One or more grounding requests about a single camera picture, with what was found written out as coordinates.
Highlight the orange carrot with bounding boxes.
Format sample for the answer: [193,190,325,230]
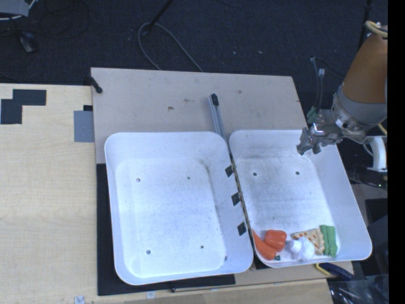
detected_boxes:
[251,229,282,262]

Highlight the pale wood board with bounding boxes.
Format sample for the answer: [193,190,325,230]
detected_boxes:
[90,67,354,287]

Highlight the orange bell pepper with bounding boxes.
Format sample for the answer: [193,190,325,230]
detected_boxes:
[264,229,288,252]

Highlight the white lumpy toy food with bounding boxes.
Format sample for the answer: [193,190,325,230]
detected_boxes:
[296,236,316,262]

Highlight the pizza slice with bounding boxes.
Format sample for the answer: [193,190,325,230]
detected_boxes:
[290,227,327,256]

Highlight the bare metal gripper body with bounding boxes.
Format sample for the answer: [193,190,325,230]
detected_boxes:
[300,110,370,150]

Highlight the black cylinder on white bracket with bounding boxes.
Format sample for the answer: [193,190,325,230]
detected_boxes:
[347,136,389,187]

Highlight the white plastic tray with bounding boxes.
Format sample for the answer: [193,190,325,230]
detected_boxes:
[228,129,373,269]
[104,131,254,286]

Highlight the green asparagus bunch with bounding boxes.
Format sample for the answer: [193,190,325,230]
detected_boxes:
[319,224,339,258]

